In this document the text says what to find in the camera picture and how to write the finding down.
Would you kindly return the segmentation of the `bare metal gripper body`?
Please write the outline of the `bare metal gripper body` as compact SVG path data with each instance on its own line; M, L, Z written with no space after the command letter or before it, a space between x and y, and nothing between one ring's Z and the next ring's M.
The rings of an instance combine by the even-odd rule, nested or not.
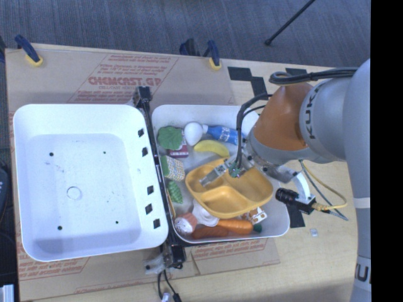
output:
M273 168L273 164L263 160L259 156L243 155L238 161L236 157L230 157L224 160L224 165L229 173L230 177L241 177L248 170L257 168L264 173Z

